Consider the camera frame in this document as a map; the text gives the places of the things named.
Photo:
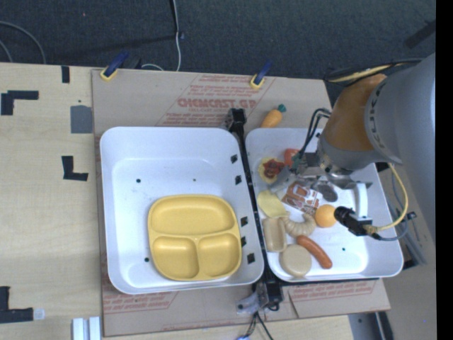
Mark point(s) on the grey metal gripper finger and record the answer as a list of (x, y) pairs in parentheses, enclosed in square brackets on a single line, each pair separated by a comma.
[(327, 192), (281, 179)]

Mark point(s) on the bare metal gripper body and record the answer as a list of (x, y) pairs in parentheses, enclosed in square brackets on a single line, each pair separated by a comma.
[(313, 165)]

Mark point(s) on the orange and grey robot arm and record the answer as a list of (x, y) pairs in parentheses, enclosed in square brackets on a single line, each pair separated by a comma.
[(400, 112)]

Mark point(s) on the pizza slice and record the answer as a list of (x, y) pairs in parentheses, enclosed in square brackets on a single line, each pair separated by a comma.
[(269, 170)]

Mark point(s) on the orange ball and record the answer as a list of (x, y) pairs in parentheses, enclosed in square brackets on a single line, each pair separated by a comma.
[(323, 216)]

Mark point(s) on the red tomato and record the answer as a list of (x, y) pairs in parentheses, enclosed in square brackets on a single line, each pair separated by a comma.
[(290, 156)]

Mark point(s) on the orange and white carton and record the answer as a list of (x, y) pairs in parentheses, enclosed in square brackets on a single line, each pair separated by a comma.
[(301, 197)]

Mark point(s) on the thin black rod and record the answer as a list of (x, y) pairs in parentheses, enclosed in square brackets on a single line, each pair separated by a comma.
[(252, 197)]

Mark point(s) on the beige ribbed croissant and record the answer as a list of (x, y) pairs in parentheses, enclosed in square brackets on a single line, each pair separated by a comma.
[(301, 227)]

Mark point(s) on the beige bread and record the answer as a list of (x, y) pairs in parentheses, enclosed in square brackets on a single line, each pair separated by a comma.
[(274, 234)]

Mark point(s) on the orange sausage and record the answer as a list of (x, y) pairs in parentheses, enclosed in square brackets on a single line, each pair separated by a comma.
[(315, 251)]

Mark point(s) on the orange carrot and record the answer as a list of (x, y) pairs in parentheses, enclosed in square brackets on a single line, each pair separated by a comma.
[(272, 119)]

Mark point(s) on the white plastic tray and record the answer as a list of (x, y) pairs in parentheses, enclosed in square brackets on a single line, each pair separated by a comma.
[(357, 253), (166, 168)]

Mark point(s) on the beige round biscuit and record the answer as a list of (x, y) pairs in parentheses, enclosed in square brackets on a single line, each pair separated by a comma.
[(295, 260)]

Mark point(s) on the yellow divided plate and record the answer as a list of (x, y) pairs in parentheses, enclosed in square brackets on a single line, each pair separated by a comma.
[(193, 221)]

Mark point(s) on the brown cardboard board red print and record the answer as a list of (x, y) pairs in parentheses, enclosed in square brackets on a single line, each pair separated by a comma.
[(141, 97)]

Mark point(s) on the black cylinder on white bracket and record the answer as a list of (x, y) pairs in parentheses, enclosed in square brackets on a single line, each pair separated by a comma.
[(348, 218)]

